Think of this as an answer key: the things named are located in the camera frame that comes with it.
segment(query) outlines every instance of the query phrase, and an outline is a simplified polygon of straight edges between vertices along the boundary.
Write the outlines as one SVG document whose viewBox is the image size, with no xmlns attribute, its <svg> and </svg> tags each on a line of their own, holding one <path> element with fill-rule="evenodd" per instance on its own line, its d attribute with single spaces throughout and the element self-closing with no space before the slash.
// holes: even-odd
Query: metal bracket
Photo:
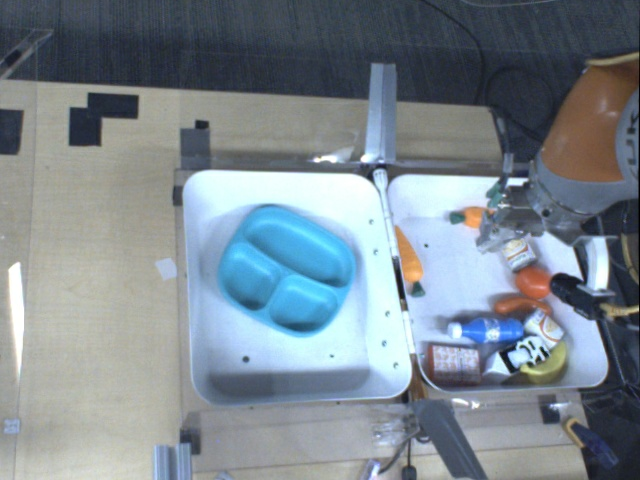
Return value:
<svg viewBox="0 0 640 480">
<path fill-rule="evenodd" d="M 153 449 L 154 480 L 191 480 L 191 444 L 157 445 Z"/>
<path fill-rule="evenodd" d="M 209 169 L 211 167 L 210 146 L 209 128 L 182 128 L 180 130 L 181 169 Z"/>
<path fill-rule="evenodd" d="M 581 288 L 594 296 L 611 297 L 614 292 L 609 287 L 609 249 L 608 240 L 613 237 L 589 236 L 583 238 L 587 254 L 587 282 Z"/>
<path fill-rule="evenodd" d="M 396 160 L 397 86 L 395 64 L 371 64 L 367 135 L 361 158 L 365 164 L 389 164 Z"/>
<path fill-rule="evenodd" d="M 418 400 L 411 403 L 411 408 L 420 429 L 431 438 L 453 478 L 487 480 L 487 474 L 447 402 Z"/>
</svg>

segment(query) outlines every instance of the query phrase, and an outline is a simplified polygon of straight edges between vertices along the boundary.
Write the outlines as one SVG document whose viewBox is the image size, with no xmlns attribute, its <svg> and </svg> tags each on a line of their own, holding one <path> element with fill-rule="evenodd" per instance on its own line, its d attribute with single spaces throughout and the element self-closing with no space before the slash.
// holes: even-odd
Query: glass panel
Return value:
<svg viewBox="0 0 640 480">
<path fill-rule="evenodd" d="M 13 478 L 20 432 L 20 380 L 31 236 L 37 85 L 37 48 L 50 33 L 0 30 L 0 477 Z"/>
</svg>

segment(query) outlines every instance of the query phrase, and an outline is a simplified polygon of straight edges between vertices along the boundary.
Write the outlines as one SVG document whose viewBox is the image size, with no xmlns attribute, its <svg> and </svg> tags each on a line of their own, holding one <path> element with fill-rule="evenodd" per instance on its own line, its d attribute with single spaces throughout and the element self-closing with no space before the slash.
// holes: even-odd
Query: white bottle cap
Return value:
<svg viewBox="0 0 640 480">
<path fill-rule="evenodd" d="M 451 322 L 447 326 L 447 334 L 450 338 L 457 340 L 458 338 L 462 338 L 462 325 L 458 322 Z"/>
</svg>

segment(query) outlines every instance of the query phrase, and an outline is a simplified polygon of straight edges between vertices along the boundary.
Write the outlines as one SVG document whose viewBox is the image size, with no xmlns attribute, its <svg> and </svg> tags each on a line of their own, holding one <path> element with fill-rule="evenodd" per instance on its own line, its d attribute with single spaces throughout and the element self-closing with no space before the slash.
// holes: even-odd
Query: small can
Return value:
<svg viewBox="0 0 640 480">
<path fill-rule="evenodd" d="M 502 255 L 513 272 L 536 262 L 536 254 L 524 238 L 509 240 L 502 248 Z"/>
<path fill-rule="evenodd" d="M 540 336 L 552 349 L 564 336 L 564 329 L 541 309 L 536 309 L 525 321 L 524 330 L 529 334 Z"/>
</svg>

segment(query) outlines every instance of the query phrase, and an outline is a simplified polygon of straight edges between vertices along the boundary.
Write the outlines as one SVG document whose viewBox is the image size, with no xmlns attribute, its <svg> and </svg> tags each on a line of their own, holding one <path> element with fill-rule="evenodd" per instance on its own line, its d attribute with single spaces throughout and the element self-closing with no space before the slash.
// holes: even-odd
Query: carrot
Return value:
<svg viewBox="0 0 640 480">
<path fill-rule="evenodd" d="M 464 222 L 464 224 L 470 228 L 479 228 L 482 222 L 482 215 L 487 211 L 489 210 L 479 206 L 468 206 L 462 211 L 451 212 L 449 214 L 449 222 L 451 222 L 451 224 Z"/>
<path fill-rule="evenodd" d="M 506 315 L 507 313 L 511 313 L 512 311 L 534 311 L 536 309 L 541 309 L 547 315 L 550 315 L 552 313 L 551 306 L 549 306 L 549 304 L 547 304 L 546 302 L 531 299 L 529 297 L 522 297 L 520 295 L 513 295 L 511 297 L 507 297 L 506 299 L 501 299 L 493 306 L 493 310 L 496 313 L 500 313 L 501 315 Z"/>
<path fill-rule="evenodd" d="M 400 252 L 400 262 L 402 264 L 402 276 L 407 283 L 413 284 L 411 295 L 414 297 L 424 295 L 424 290 L 419 283 L 424 275 L 420 259 L 402 230 L 398 226 L 395 226 L 395 230 L 398 240 L 398 251 Z"/>
</svg>

